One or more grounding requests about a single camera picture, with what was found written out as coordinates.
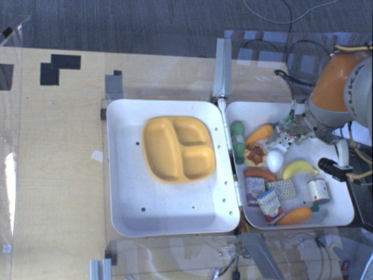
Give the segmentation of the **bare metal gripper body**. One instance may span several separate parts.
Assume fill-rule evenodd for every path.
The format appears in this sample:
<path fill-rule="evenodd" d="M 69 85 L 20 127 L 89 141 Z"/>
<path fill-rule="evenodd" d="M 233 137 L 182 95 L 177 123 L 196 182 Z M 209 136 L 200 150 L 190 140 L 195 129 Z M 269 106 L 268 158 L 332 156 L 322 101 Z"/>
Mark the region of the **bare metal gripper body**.
<path fill-rule="evenodd" d="M 331 129 L 307 112 L 294 115 L 288 132 L 297 138 L 318 138 L 324 142 L 331 136 Z"/>

